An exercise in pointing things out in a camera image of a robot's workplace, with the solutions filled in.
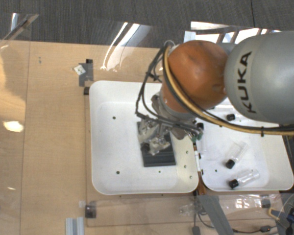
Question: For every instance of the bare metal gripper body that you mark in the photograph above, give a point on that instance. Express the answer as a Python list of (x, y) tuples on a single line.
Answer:
[(159, 128)]

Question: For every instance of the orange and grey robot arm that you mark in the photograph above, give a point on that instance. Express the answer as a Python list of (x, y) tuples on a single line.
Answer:
[(264, 77)]

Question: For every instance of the dark grey ribbed block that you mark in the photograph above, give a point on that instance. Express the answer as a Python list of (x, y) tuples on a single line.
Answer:
[(161, 160)]

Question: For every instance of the white plastic tray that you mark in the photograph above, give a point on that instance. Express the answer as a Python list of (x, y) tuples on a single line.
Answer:
[(264, 160), (117, 143)]

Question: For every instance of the clear bottle with black cap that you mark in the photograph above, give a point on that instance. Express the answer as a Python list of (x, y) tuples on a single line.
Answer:
[(230, 163), (230, 117), (233, 183)]

